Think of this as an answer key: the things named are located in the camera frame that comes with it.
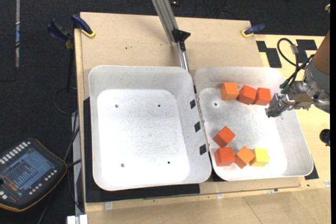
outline yellow block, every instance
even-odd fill
[[[251,166],[263,167],[269,163],[267,149],[256,147],[252,151],[256,157],[250,162]]]

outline wooden table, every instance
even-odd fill
[[[83,101],[89,97],[90,70],[99,65],[177,66],[179,61],[176,48],[169,44],[157,16],[81,13],[81,17],[97,32],[95,38],[89,39],[79,30],[75,31],[81,163],[83,164]],[[180,29],[192,33],[186,42],[192,75],[196,69],[203,66],[267,66],[267,58],[259,53],[256,39],[265,41],[268,47],[274,47],[276,42],[284,37],[256,35],[245,39],[240,31],[250,27],[249,21],[199,18],[177,18],[176,20]],[[307,39],[307,37],[293,36],[289,38],[292,41],[295,41],[295,38]],[[319,45],[323,37],[309,37],[309,39],[314,39]],[[286,49],[286,46],[283,51],[286,55],[290,53],[290,49]],[[284,76],[293,72],[292,67],[285,61],[282,61],[282,65],[280,71]],[[324,180],[330,181],[330,148],[325,147],[319,140],[321,130],[330,128],[330,118],[328,114],[316,108],[298,111],[298,117],[318,170],[319,179],[306,181],[304,177],[288,177],[213,182],[210,178],[200,184],[200,195],[85,203],[89,223],[201,223],[204,221],[271,223],[268,222],[270,212],[265,211],[269,205],[269,199],[282,208],[281,214],[292,214],[293,206],[296,208],[296,213],[291,215],[292,223],[297,223],[298,217],[302,217],[307,223],[319,223],[314,222],[317,221],[315,215],[319,216],[318,208],[322,206],[325,206],[323,220],[330,221],[330,188],[325,188],[324,185]],[[83,181],[85,181],[84,165],[82,165],[82,171]],[[271,196],[269,193],[273,191],[270,190],[274,189],[278,190],[278,193]],[[311,199],[310,197],[318,201],[318,204],[314,204],[312,208],[309,207],[309,202],[302,202],[304,199]],[[314,213],[307,214],[307,209]]]

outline black floor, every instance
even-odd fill
[[[323,36],[330,29],[330,15],[323,11],[329,3],[330,0],[180,0],[180,6],[173,10],[176,16],[264,23],[266,28],[261,34]],[[0,150],[31,136],[62,157],[71,139],[71,119],[56,110],[53,96],[66,86],[69,51],[48,35],[48,23],[57,18],[71,29],[71,15],[81,11],[155,15],[155,9],[150,0],[21,0],[20,7],[20,67],[16,69],[16,81],[0,82]],[[60,98],[65,110],[74,109],[74,94]],[[0,210],[0,223],[37,223],[44,203],[20,214]],[[64,181],[57,187],[43,223],[65,223],[74,208]]]

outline orange block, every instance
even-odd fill
[[[250,161],[255,158],[255,154],[246,146],[243,146],[240,151],[235,155],[235,163],[243,169]]]
[[[244,85],[239,91],[238,101],[244,104],[252,104],[256,98],[257,90]]]
[[[239,95],[238,86],[235,82],[225,82],[220,90],[223,100],[233,100]]]
[[[223,129],[219,131],[218,134],[214,137],[214,141],[220,147],[226,147],[230,141],[235,138],[235,134],[229,129],[229,127],[225,126]]]
[[[217,166],[229,166],[235,162],[232,147],[221,147],[215,152]]]
[[[256,94],[256,100],[254,101],[254,104],[258,105],[268,105],[268,103],[271,101],[271,90],[267,88],[258,88],[257,94]]]

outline bin with colored blocks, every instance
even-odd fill
[[[239,95],[238,86],[235,82],[223,83],[220,90],[223,100],[234,100]]]
[[[215,152],[217,166],[229,166],[235,162],[232,147],[221,147]]]
[[[253,104],[256,94],[255,88],[244,85],[239,91],[238,101],[244,104]]]
[[[267,88],[258,88],[257,94],[256,94],[256,100],[254,101],[254,104],[257,105],[268,105],[268,103],[271,101],[271,91]]]
[[[256,147],[252,150],[256,155],[250,162],[251,166],[263,167],[269,163],[268,150],[266,148]]]
[[[250,161],[255,158],[255,154],[246,146],[243,146],[235,155],[235,163],[240,169],[243,169]]]
[[[235,138],[234,132],[232,132],[229,127],[225,126],[223,129],[219,131],[218,134],[214,137],[214,141],[220,146],[220,147],[226,147],[230,141]]]

